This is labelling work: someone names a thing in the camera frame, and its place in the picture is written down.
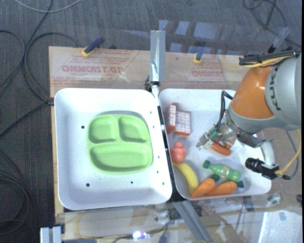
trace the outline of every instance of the green bottle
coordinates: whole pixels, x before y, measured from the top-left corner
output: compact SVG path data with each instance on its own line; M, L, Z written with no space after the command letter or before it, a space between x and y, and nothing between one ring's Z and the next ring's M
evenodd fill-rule
M212 164L210 161L206 160L203 164L203 168L210 169L215 174L237 183L241 179L241 172L239 170L231 169L223 164Z

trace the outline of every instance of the yellow banana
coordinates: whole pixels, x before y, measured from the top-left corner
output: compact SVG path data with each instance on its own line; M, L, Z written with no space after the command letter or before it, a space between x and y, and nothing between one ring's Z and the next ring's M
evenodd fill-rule
M198 178L195 171L186 163L172 163L185 176L189 192L192 194L198 187Z

